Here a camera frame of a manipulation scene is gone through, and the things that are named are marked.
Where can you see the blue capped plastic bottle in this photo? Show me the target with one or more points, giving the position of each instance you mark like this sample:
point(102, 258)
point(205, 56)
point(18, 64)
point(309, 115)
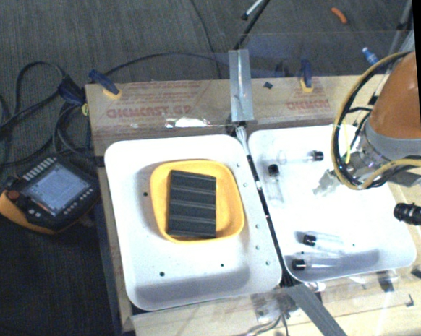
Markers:
point(369, 56)

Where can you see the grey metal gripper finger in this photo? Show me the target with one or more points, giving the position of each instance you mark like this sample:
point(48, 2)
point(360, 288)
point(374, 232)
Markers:
point(321, 187)
point(332, 178)

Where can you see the black cylinder on white bracket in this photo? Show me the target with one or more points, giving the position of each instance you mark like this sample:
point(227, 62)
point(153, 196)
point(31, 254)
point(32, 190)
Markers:
point(411, 213)

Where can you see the thin black and white rod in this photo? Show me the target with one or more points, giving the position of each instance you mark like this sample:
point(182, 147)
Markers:
point(260, 192)

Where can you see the orange toy carrot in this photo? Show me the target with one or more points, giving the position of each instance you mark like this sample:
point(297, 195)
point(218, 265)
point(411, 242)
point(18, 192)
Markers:
point(339, 15)

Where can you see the yellow plate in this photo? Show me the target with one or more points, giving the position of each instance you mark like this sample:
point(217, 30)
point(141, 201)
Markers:
point(227, 198)

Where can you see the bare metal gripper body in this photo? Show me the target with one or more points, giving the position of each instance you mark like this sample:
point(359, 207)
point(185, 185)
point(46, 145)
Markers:
point(357, 166)

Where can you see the white plastic tray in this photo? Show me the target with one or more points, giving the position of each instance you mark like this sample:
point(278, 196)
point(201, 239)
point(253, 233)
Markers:
point(190, 274)
point(344, 211)

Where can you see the dark grey ridged block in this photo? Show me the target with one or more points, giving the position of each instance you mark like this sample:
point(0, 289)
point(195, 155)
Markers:
point(191, 205)

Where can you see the brown cardboard board red print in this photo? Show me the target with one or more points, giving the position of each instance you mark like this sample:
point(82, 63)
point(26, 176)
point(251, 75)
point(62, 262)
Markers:
point(147, 107)

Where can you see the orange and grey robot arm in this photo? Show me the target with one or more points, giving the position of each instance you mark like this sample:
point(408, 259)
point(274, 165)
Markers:
point(395, 98)

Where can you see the clear plastic bottle black cap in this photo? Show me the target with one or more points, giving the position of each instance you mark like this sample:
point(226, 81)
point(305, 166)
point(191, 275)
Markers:
point(304, 156)
point(312, 263)
point(274, 180)
point(319, 241)

